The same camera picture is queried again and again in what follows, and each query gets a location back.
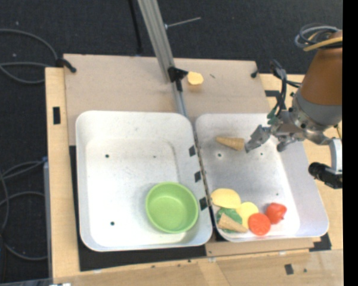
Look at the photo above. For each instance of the yellow potato chip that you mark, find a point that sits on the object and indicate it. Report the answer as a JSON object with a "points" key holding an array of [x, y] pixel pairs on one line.
{"points": [[195, 78], [225, 197]]}

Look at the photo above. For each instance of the green bowl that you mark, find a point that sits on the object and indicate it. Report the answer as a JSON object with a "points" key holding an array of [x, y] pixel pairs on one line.
{"points": [[171, 207]]}

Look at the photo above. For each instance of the yellow round toy slice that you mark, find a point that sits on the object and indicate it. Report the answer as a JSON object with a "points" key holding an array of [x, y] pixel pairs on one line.
{"points": [[248, 209]]}

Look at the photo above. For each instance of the orange round toy slice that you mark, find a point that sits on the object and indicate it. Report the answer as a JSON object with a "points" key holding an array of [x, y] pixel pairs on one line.
{"points": [[259, 224]]}

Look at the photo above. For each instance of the white plastic tray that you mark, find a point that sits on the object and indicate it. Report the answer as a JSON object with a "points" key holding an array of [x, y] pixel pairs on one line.
{"points": [[128, 174], [256, 177]]}

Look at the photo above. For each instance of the brown cardboard board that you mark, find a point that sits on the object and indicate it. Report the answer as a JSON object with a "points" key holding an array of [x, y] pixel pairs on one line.
{"points": [[119, 85]]}

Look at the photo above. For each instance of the tan ice cream cone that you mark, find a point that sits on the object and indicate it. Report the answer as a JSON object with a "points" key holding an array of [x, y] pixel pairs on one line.
{"points": [[228, 224], [231, 142]]}

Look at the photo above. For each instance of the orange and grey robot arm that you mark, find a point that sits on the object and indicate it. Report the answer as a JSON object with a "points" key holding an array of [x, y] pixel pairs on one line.
{"points": [[322, 76]]}

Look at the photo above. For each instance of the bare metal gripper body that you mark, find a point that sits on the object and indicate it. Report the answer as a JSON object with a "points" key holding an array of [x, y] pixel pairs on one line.
{"points": [[296, 127]]}

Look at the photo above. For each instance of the green toy lettuce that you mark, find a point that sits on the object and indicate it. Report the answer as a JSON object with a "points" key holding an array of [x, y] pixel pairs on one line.
{"points": [[233, 214]]}

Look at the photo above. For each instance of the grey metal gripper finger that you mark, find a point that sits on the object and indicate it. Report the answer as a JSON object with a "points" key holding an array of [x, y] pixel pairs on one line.
{"points": [[258, 137], [285, 144]]}

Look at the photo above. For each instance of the black cylinder on white bracket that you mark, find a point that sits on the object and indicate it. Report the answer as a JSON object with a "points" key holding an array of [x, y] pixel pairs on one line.
{"points": [[328, 176]]}

